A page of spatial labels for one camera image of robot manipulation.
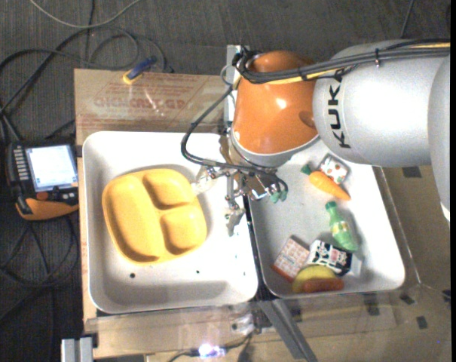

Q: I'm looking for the white plastic tray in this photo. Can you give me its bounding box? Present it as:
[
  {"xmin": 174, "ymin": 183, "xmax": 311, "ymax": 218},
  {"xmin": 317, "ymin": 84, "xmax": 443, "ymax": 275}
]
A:
[
  {"xmin": 246, "ymin": 141, "xmax": 406, "ymax": 299},
  {"xmin": 81, "ymin": 130, "xmax": 259, "ymax": 315}
]

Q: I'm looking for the yellow divided plate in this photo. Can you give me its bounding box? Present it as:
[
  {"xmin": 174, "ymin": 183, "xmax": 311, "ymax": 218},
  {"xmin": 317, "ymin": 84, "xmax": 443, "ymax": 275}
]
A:
[{"xmin": 101, "ymin": 167, "xmax": 209, "ymax": 266}]

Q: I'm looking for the orange patterned packet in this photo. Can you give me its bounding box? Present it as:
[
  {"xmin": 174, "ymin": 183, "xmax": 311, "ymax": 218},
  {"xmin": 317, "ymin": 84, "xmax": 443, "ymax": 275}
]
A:
[{"xmin": 271, "ymin": 236, "xmax": 311, "ymax": 283}]

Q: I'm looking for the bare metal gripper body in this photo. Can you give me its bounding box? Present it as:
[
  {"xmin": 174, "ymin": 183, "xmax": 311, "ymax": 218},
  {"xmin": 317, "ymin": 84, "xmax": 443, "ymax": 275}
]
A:
[{"xmin": 222, "ymin": 164, "xmax": 286, "ymax": 204}]

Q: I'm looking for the brown cardboard board, red print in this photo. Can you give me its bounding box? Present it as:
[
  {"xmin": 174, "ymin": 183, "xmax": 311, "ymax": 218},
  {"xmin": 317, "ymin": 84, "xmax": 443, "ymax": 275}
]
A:
[{"xmin": 73, "ymin": 68, "xmax": 421, "ymax": 358}]

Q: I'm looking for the black and white carton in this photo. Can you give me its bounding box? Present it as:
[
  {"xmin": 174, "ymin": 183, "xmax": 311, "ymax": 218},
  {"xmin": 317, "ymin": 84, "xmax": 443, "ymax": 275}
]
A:
[{"xmin": 308, "ymin": 239, "xmax": 363, "ymax": 278}]

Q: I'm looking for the green bottle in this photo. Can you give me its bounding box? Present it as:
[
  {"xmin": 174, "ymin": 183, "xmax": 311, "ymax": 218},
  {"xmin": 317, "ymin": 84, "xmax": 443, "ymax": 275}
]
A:
[{"xmin": 324, "ymin": 201, "xmax": 360, "ymax": 252}]

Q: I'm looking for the white packet with orange dots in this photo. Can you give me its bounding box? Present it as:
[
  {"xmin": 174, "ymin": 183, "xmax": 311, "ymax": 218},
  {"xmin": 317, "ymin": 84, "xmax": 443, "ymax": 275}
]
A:
[{"xmin": 319, "ymin": 155, "xmax": 351, "ymax": 185}]

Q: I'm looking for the orange sausage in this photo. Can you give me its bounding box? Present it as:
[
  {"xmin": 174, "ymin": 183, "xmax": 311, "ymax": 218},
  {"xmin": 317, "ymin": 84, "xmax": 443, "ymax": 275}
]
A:
[{"xmin": 301, "ymin": 278, "xmax": 344, "ymax": 293}]

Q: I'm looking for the yellow banana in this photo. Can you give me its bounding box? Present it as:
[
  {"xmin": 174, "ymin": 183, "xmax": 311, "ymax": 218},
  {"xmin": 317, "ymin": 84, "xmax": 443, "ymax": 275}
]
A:
[{"xmin": 291, "ymin": 265, "xmax": 338, "ymax": 293}]

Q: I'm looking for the orange carrot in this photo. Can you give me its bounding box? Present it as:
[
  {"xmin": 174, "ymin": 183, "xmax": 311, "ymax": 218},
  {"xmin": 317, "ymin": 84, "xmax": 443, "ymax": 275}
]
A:
[{"xmin": 301, "ymin": 164, "xmax": 352, "ymax": 202}]

